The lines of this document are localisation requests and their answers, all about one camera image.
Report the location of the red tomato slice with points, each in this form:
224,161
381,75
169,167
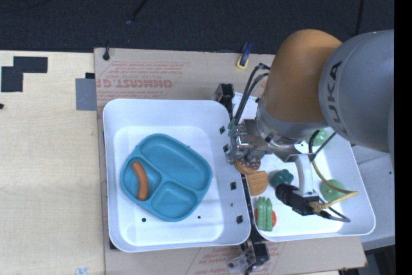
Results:
274,219

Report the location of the black cylinder on white bracket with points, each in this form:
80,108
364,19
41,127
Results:
301,199

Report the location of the blue divided plate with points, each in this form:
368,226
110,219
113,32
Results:
183,164

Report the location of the dark green broccoli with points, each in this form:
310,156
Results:
281,177

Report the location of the orange sausage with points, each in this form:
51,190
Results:
141,180

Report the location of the light green round fruit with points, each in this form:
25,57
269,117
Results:
319,139

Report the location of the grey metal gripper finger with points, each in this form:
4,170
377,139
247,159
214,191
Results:
251,158
233,156

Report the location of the brown cardboard board red print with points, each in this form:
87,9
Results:
193,74

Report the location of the orange waffle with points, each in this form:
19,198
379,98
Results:
258,183

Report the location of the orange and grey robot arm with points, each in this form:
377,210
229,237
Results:
325,80

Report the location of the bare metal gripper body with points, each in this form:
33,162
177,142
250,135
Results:
252,138

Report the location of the brown doughnut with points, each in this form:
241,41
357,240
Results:
248,168

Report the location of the white plastic tray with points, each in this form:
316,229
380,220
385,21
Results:
351,222
206,119

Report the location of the green asparagus bunch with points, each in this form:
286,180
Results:
264,214

